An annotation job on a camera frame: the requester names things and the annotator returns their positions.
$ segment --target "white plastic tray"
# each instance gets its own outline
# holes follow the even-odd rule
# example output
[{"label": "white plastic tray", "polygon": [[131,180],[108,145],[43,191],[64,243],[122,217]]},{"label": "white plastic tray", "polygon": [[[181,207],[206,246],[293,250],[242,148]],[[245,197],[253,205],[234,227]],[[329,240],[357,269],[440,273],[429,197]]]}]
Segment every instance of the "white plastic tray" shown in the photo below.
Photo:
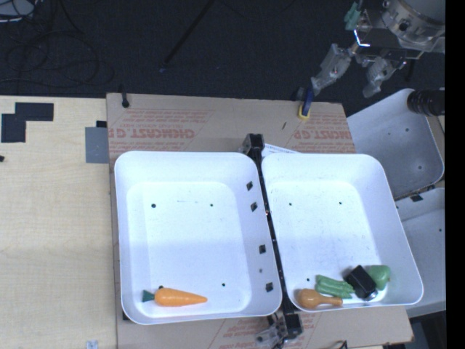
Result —
[{"label": "white plastic tray", "polygon": [[[266,316],[279,308],[275,255],[249,157],[131,151],[117,159],[115,179],[128,318],[162,324]],[[142,302],[143,290],[159,286],[208,302],[178,308]]]},{"label": "white plastic tray", "polygon": [[347,118],[358,153],[377,159],[395,200],[436,183],[444,161],[428,118],[408,109],[402,89]]},{"label": "white plastic tray", "polygon": [[405,307],[411,318],[446,310],[445,189],[425,191],[413,199],[396,201],[424,284],[423,298]]},{"label": "white plastic tray", "polygon": [[391,279],[369,302],[353,295],[341,307],[410,305],[423,294],[403,225],[381,164],[363,154],[274,153],[262,162],[265,186],[293,304],[318,274],[342,280],[358,265],[388,265]]}]

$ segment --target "black shape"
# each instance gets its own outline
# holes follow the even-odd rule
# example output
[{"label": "black shape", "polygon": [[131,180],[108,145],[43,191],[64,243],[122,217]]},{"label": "black shape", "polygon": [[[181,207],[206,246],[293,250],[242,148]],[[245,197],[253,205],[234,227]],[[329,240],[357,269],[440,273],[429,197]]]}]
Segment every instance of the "black shape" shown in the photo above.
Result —
[{"label": "black shape", "polygon": [[53,103],[15,103],[15,113],[1,115],[1,141],[25,143],[27,121],[53,121]]},{"label": "black shape", "polygon": [[24,121],[53,121],[53,103],[18,103],[17,117]]},{"label": "black shape", "polygon": [[342,345],[339,347],[339,349],[347,349],[347,340],[345,340]]},{"label": "black shape", "polygon": [[19,120],[16,114],[4,113],[1,115],[1,141],[3,143],[25,143],[26,122]]},{"label": "black shape", "polygon": [[372,300],[378,293],[376,291],[375,281],[361,265],[358,265],[347,276],[345,276],[344,280],[354,287],[355,294],[360,299]]},{"label": "black shape", "polygon": [[410,199],[411,199],[412,201],[422,201],[422,200],[423,200],[423,198],[422,198],[419,194],[417,194],[417,195],[412,195],[412,196],[410,197]]}]

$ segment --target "toy carrot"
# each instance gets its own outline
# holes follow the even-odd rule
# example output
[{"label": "toy carrot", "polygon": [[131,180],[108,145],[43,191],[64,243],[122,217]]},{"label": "toy carrot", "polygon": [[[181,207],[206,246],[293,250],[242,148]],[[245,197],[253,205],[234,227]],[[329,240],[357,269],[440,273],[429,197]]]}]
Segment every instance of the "toy carrot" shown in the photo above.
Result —
[{"label": "toy carrot", "polygon": [[207,298],[199,294],[193,294],[192,292],[163,287],[158,289],[155,294],[149,291],[143,292],[142,302],[152,300],[162,306],[184,306],[206,302]]}]

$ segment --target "dark floor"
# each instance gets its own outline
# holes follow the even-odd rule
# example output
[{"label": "dark floor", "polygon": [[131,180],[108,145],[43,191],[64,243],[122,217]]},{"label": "dark floor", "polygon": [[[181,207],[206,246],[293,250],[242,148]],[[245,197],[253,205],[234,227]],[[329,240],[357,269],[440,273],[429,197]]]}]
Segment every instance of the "dark floor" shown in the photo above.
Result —
[{"label": "dark floor", "polygon": [[[332,43],[347,48],[356,0],[216,0],[159,71],[209,0],[38,0],[32,18],[0,16],[0,94],[104,97],[128,93],[290,100],[308,87]],[[364,0],[381,9],[383,0]],[[315,100],[347,116],[397,90],[445,86],[445,56],[424,53],[364,98],[355,61]]]}]

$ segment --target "black hole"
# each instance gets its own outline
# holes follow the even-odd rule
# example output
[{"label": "black hole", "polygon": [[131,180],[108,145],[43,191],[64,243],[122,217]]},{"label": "black hole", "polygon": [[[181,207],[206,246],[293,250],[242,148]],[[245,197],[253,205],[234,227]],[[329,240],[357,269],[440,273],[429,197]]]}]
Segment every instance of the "black hole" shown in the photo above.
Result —
[{"label": "black hole", "polygon": [[423,200],[423,198],[420,195],[411,196],[410,199],[412,201],[422,201]]},{"label": "black hole", "polygon": [[399,30],[401,30],[401,31],[405,31],[405,30],[407,30],[407,28],[408,28],[408,24],[405,23],[405,22],[402,22],[402,23],[399,25]]}]

